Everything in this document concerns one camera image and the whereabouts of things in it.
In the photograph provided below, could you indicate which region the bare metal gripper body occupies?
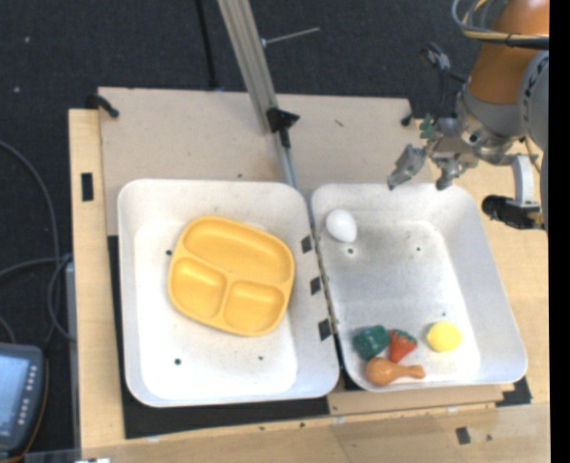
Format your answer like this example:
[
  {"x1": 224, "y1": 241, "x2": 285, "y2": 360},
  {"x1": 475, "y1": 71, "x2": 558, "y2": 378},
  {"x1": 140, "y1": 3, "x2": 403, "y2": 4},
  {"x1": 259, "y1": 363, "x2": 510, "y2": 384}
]
[{"x1": 427, "y1": 107, "x2": 516, "y2": 167}]

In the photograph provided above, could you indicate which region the white egg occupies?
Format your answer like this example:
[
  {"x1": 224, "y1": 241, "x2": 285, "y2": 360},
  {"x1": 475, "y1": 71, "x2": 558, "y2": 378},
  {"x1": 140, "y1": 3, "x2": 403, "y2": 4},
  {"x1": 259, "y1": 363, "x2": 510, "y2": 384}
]
[{"x1": 325, "y1": 208, "x2": 359, "y2": 244}]

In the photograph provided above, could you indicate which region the white plastic tray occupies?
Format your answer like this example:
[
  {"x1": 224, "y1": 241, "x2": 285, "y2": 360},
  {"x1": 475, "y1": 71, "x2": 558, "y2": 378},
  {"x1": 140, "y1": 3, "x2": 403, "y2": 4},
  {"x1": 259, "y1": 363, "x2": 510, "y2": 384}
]
[
  {"x1": 310, "y1": 181, "x2": 529, "y2": 394},
  {"x1": 117, "y1": 177, "x2": 341, "y2": 408}
]

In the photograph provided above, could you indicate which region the yellow lemon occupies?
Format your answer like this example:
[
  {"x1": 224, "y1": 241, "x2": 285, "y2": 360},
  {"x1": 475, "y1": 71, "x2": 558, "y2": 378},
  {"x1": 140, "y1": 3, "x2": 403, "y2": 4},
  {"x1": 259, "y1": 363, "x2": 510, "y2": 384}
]
[{"x1": 425, "y1": 320, "x2": 463, "y2": 354}]

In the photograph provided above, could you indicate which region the red strawberry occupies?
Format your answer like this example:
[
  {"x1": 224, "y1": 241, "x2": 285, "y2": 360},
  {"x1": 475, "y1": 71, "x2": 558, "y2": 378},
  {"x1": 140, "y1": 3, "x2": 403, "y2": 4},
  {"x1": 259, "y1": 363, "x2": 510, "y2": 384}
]
[{"x1": 387, "y1": 329, "x2": 420, "y2": 364}]

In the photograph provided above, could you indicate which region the green pepper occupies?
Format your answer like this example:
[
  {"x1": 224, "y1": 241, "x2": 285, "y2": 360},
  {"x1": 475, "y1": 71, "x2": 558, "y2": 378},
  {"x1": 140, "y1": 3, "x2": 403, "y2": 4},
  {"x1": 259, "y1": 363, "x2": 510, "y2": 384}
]
[{"x1": 352, "y1": 324, "x2": 393, "y2": 361}]

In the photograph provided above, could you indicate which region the yellow divided plate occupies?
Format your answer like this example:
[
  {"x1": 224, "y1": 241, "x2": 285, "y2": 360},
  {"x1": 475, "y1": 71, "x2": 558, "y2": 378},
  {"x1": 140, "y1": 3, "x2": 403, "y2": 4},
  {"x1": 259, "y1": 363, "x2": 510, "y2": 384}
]
[{"x1": 166, "y1": 214, "x2": 297, "y2": 338}]

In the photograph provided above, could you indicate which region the brown chicken drumstick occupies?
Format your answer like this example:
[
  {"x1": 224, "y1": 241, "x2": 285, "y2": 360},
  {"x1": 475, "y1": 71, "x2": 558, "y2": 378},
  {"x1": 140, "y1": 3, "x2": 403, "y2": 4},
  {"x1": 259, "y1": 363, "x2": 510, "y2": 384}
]
[{"x1": 365, "y1": 356, "x2": 426, "y2": 388}]

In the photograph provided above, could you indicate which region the brown cardboard board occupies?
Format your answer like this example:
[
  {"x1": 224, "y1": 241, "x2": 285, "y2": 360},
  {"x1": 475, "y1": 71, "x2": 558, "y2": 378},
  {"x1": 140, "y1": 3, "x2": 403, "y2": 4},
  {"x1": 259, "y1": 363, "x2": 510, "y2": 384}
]
[{"x1": 95, "y1": 86, "x2": 517, "y2": 415}]

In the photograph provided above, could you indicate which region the black cylinder on white bracket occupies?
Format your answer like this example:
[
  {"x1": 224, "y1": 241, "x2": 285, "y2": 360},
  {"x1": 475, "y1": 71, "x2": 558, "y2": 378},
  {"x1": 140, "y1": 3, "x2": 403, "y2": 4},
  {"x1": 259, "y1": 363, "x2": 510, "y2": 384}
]
[{"x1": 480, "y1": 154, "x2": 546, "y2": 232}]

